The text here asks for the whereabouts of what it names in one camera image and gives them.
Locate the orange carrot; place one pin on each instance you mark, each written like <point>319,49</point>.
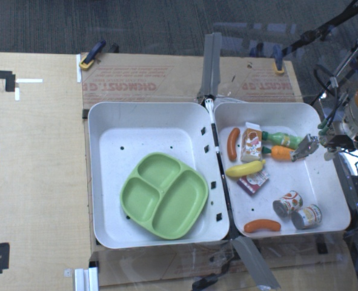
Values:
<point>280,153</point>

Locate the orange sausage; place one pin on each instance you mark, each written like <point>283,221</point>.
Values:
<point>233,144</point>
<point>262,226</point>

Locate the green divided plate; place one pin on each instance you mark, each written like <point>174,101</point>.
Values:
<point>178,199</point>

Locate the purple and white packet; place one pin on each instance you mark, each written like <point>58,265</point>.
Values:
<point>253,182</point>

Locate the white plastic tray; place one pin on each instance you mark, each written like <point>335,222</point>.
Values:
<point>306,180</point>
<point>112,174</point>

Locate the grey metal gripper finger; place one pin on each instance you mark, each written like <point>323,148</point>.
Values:
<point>303,155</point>
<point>307,141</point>

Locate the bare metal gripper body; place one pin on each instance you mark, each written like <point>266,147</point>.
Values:
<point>337,136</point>

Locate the small can, red tomato print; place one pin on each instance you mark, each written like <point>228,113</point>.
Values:
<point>287,204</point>

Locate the brown cardboard board, red print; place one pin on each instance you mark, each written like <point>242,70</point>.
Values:
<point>136,80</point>

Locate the yellow banana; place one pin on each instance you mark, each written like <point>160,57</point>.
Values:
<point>245,169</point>

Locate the small can, yellow corn print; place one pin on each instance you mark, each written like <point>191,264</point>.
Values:
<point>307,217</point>

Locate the green plastic bottle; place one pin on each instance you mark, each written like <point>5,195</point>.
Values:
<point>281,139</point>

